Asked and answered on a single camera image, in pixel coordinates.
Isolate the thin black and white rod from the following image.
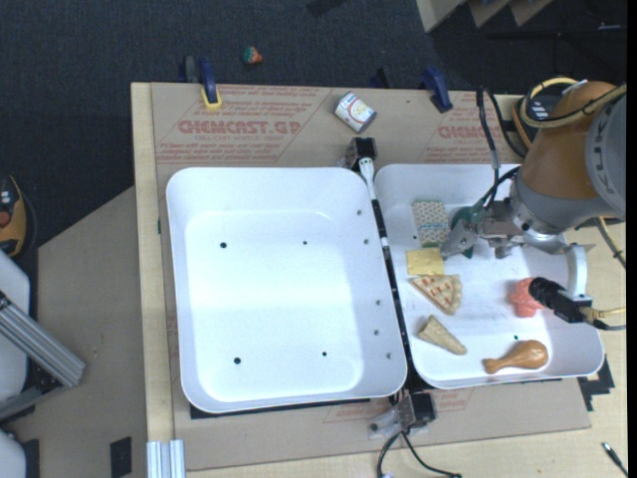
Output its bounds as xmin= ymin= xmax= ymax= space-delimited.
xmin=358 ymin=157 xmax=415 ymax=393

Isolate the beige wedge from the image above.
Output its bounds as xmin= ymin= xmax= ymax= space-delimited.
xmin=416 ymin=314 xmax=469 ymax=357

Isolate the small white can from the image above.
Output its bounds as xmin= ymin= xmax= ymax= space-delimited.
xmin=333 ymin=91 xmax=378 ymax=134

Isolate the pink toy food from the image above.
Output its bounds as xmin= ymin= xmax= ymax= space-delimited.
xmin=508 ymin=277 xmax=547 ymax=319

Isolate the patterned white packet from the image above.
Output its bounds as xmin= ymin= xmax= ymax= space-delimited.
xmin=411 ymin=198 xmax=451 ymax=248

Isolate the white plastic tray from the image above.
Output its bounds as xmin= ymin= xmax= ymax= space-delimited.
xmin=164 ymin=166 xmax=409 ymax=414
xmin=372 ymin=162 xmax=606 ymax=390

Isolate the yellow cheese slice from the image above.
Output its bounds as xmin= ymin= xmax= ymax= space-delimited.
xmin=405 ymin=247 xmax=446 ymax=278

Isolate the black cylinder on white bracket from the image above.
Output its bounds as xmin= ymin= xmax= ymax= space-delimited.
xmin=528 ymin=243 xmax=594 ymax=325

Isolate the toy pizza slice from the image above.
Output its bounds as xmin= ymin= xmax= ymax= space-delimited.
xmin=409 ymin=273 xmax=464 ymax=317

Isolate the brown chicken drumstick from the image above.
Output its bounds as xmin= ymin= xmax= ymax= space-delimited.
xmin=482 ymin=339 xmax=550 ymax=375

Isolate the brown cardboard board red print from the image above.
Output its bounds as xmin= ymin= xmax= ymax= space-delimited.
xmin=148 ymin=83 xmax=593 ymax=472

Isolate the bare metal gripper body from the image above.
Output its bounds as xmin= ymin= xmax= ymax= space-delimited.
xmin=477 ymin=201 xmax=569 ymax=255

